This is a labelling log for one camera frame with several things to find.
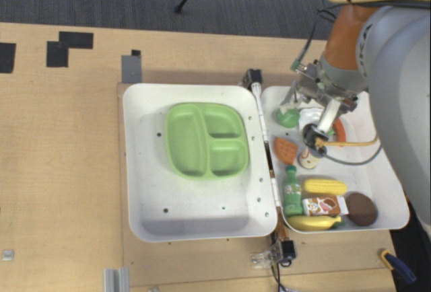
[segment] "gray cable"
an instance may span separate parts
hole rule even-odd
[[[358,162],[351,162],[351,161],[343,161],[334,157],[331,157],[330,155],[327,155],[327,153],[322,153],[322,156],[334,161],[335,163],[340,163],[340,164],[344,164],[347,166],[363,166],[364,164],[370,163],[375,157],[377,157],[377,155],[380,153],[380,151],[382,150],[382,145],[380,145],[377,149],[377,151],[374,153],[374,155],[372,155],[370,158],[368,158],[366,161],[358,161]]]

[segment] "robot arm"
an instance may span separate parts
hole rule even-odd
[[[429,229],[430,10],[344,6],[321,59],[298,71],[297,90],[325,107],[304,133],[313,149],[340,115],[354,111],[360,92],[370,94],[380,141]]]

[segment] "yellow and blue tool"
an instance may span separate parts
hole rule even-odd
[[[399,258],[391,255],[389,250],[383,250],[380,253],[380,259],[388,269],[395,270],[395,272],[397,272],[407,284],[411,285],[416,281],[416,276],[410,268]]]

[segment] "bottle cap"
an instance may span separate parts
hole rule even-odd
[[[286,172],[288,171],[296,172],[296,166],[286,166]]]

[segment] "wooden table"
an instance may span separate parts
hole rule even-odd
[[[94,47],[70,49],[68,68],[48,68],[46,42],[58,41],[59,31],[92,32]],[[144,82],[234,85],[248,68],[260,68],[264,86],[289,85],[295,78],[290,63],[304,44],[23,24],[0,24],[0,42],[17,44],[13,73],[0,74],[0,250],[15,250],[13,261],[0,261],[0,291],[22,292],[102,291],[104,268],[129,266],[131,275],[139,274],[125,258],[121,225],[121,55],[142,51]],[[313,42],[307,59],[319,57],[324,44]],[[382,248],[394,252],[388,231],[292,233],[292,239],[298,258],[282,272],[287,287],[395,291],[377,255]],[[230,250],[247,257],[250,241],[232,239]],[[269,271],[241,266],[236,276],[224,272],[226,246],[219,243],[195,243],[196,255],[211,248],[213,256],[201,265],[208,274],[188,272],[187,281],[167,263],[190,244],[155,250],[142,243],[137,251],[151,251],[161,292],[276,291]],[[131,291],[155,283],[142,285],[132,283]]]

